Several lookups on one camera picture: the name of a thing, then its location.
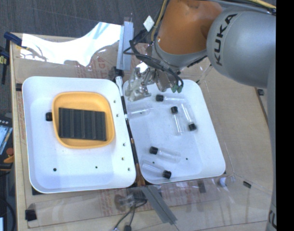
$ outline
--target screen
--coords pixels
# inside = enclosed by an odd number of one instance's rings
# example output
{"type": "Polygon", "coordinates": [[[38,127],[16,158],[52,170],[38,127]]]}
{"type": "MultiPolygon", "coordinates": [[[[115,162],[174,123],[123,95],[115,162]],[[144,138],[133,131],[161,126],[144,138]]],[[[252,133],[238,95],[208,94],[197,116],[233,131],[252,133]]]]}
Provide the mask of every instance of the screen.
{"type": "Polygon", "coordinates": [[[0,125],[0,155],[7,144],[9,136],[11,135],[12,128],[0,125]]]}

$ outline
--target gray carpet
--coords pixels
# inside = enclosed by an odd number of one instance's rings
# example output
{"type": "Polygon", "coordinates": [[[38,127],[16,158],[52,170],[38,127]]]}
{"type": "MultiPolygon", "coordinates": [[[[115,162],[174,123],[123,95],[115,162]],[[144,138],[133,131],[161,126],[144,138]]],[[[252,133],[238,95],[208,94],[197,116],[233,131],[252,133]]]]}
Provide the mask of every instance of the gray carpet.
{"type": "MultiPolygon", "coordinates": [[[[263,0],[276,5],[276,0],[263,0]]],[[[148,15],[155,16],[162,0],[0,0],[0,45],[6,31],[54,36],[81,37],[97,21],[122,24],[132,17],[135,32],[142,29],[148,15]]],[[[0,115],[11,112],[10,74],[1,84],[0,115]]],[[[0,197],[5,196],[5,178],[0,177],[0,197]]],[[[5,206],[0,203],[0,215],[5,206]]]]}

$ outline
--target white tray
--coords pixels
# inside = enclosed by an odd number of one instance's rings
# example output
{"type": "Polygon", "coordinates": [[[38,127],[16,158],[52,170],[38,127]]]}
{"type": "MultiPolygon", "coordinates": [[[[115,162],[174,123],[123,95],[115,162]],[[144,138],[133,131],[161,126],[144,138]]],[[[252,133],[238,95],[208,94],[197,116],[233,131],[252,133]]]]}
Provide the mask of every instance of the white tray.
{"type": "MultiPolygon", "coordinates": [[[[127,86],[128,82],[123,86],[124,91],[127,86]]],[[[152,95],[143,100],[130,102],[126,98],[128,110],[131,110],[133,105],[153,107],[148,115],[129,119],[138,160],[140,164],[142,160],[154,162],[154,165],[160,165],[171,171],[172,174],[170,179],[166,179],[155,177],[142,170],[143,177],[152,184],[161,184],[216,177],[223,174],[226,168],[225,160],[200,87],[194,81],[184,80],[184,88],[180,94],[172,93],[170,89],[160,92],[155,84],[149,85],[148,90],[152,95]],[[198,129],[179,136],[175,135],[170,107],[177,103],[157,102],[155,100],[157,94],[184,97],[187,105],[192,108],[198,129]],[[181,160],[178,163],[162,160],[148,152],[151,146],[178,151],[181,153],[181,160]]]]}
{"type": "Polygon", "coordinates": [[[105,79],[30,77],[23,83],[29,177],[41,193],[124,188],[136,177],[132,150],[117,85],[105,79]],[[115,138],[107,146],[69,149],[45,119],[54,97],[67,91],[92,91],[109,102],[115,138]]]}

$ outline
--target dark floor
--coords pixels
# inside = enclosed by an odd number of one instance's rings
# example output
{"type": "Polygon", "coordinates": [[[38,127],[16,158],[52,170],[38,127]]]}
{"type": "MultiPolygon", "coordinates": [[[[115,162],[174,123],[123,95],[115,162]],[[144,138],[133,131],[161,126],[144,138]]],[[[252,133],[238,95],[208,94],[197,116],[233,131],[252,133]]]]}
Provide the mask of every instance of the dark floor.
{"type": "MultiPolygon", "coordinates": [[[[263,0],[276,5],[276,0],[263,0]]],[[[132,17],[135,32],[148,15],[155,16],[162,0],[0,0],[0,45],[6,31],[54,36],[81,37],[97,21],[122,24],[132,17]]],[[[1,84],[0,115],[11,112],[10,75],[1,84]]],[[[0,198],[5,199],[6,177],[0,177],[0,198]]],[[[0,201],[0,216],[7,212],[0,201]]]]}

